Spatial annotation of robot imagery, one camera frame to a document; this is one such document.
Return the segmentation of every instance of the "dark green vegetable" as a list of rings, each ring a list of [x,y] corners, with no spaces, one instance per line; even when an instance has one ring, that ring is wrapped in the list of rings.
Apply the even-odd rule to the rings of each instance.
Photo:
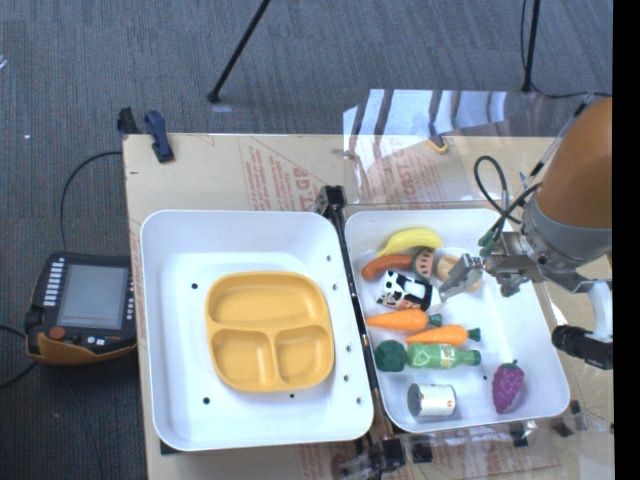
[[[399,341],[386,340],[373,351],[378,370],[383,372],[401,372],[407,364],[407,351]]]

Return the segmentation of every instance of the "transparent plastic sheet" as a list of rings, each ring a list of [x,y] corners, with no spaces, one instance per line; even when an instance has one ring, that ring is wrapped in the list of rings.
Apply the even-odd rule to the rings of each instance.
[[[484,154],[491,154],[498,160],[505,171],[510,193],[519,193],[523,184],[535,181],[532,171],[536,164],[546,162],[553,155],[579,105],[591,101],[590,95],[558,102],[522,93],[371,91],[366,101],[344,114],[345,193],[349,202],[345,221],[354,213],[376,209],[487,207],[486,198],[473,176],[474,162]],[[520,151],[519,141],[523,140],[533,147]],[[479,172],[485,188],[499,202],[501,186],[495,171]],[[537,173],[537,179],[542,178],[543,172]],[[599,276],[607,267],[610,265],[603,268],[598,264],[590,267],[591,273]],[[573,321],[576,314],[571,308],[568,315],[559,309],[559,306],[565,307],[567,294],[547,284],[536,285],[535,289],[550,329],[566,323],[567,319]],[[471,457],[471,462],[484,464],[484,469],[475,471],[473,477],[515,471],[526,477],[530,471],[532,478],[575,478],[584,467],[581,447],[591,441],[603,442],[597,455],[604,457],[603,464],[612,466],[613,439],[607,440],[606,436],[613,434],[613,372],[600,371],[564,353],[559,357],[572,399],[567,409],[556,417],[521,421],[521,432],[515,433],[513,425],[498,423],[435,433],[399,432],[393,437],[402,441],[409,463],[416,459],[416,448],[423,449],[425,443],[434,456],[441,450],[451,457],[456,453],[452,451],[454,448],[462,449],[464,452],[461,453]],[[610,410],[594,407],[590,398],[597,398],[600,403],[604,400]],[[507,464],[513,458],[509,450],[523,442],[531,445],[539,441],[549,445],[533,451],[536,460],[513,459],[512,464]],[[490,460],[488,450],[495,451],[504,446],[506,452],[501,460],[506,469],[493,468],[487,462]],[[558,447],[567,450],[561,458],[558,458]],[[380,468],[379,463],[371,462],[371,454],[366,452],[342,465],[344,468],[338,478],[368,478],[361,476],[364,471]],[[553,473],[536,476],[534,470],[541,468],[552,468]],[[423,470],[422,473],[435,473],[434,478],[440,478],[434,470],[428,470],[428,473]],[[468,473],[459,478],[466,478]],[[404,478],[401,473],[392,473],[389,478],[395,478],[396,474],[397,478]],[[582,475],[588,474],[589,471],[582,471]],[[455,473],[451,475],[447,478],[456,477]]]

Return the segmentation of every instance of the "white tray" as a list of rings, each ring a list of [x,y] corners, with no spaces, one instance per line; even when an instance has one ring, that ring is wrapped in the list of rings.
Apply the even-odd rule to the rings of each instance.
[[[337,233],[311,212],[166,210],[141,230],[152,414],[181,451],[356,439],[373,403]],[[235,390],[209,355],[205,298],[223,275],[298,272],[322,289],[335,362],[310,388]]]
[[[360,271],[394,232],[430,227],[444,243],[444,247],[436,251],[436,258],[442,254],[459,256],[464,252],[477,256],[478,239],[495,223],[497,216],[488,209],[367,210],[352,215],[345,225],[345,238],[365,317],[390,311],[376,302],[380,281],[365,281]],[[413,275],[410,271],[403,273]],[[484,273],[479,291],[455,295],[438,306],[440,303],[438,290],[434,288],[432,308],[427,314],[440,313],[443,324],[457,323],[467,329],[481,329],[479,343],[467,340],[461,348],[479,350],[482,362],[479,366],[461,365],[452,370],[407,366],[397,373],[377,371],[385,410],[398,427],[420,433],[546,418],[566,409],[569,386],[531,283],[521,285],[519,293],[505,298],[495,279]],[[373,349],[387,339],[404,343],[404,337],[410,334],[373,326],[367,332]],[[514,359],[525,371],[525,384],[511,410],[500,415],[493,406],[491,380],[501,363]],[[407,405],[411,383],[453,385],[457,395],[455,413],[448,417],[414,418]]]

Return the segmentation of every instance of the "orange carrot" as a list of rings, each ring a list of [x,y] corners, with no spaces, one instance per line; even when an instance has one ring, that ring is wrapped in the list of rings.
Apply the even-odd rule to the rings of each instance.
[[[420,331],[428,324],[441,325],[442,315],[435,314],[428,316],[419,308],[411,308],[371,316],[365,319],[365,322],[367,325],[385,327],[398,331]]]
[[[362,277],[366,280],[373,279],[378,274],[392,269],[392,268],[404,268],[410,269],[413,263],[413,256],[411,254],[385,254],[379,258],[375,258],[362,267]]]
[[[480,341],[480,329],[471,329],[467,331],[458,324],[443,325],[438,329],[427,329],[409,336],[407,343],[424,343],[424,344],[447,344],[454,347],[461,346],[467,339]]]

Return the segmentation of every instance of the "yellow plate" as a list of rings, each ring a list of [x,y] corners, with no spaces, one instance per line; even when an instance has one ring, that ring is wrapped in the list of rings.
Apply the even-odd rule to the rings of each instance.
[[[333,368],[329,308],[320,287],[302,274],[223,276],[207,293],[205,320],[213,366],[235,389],[307,388]]]

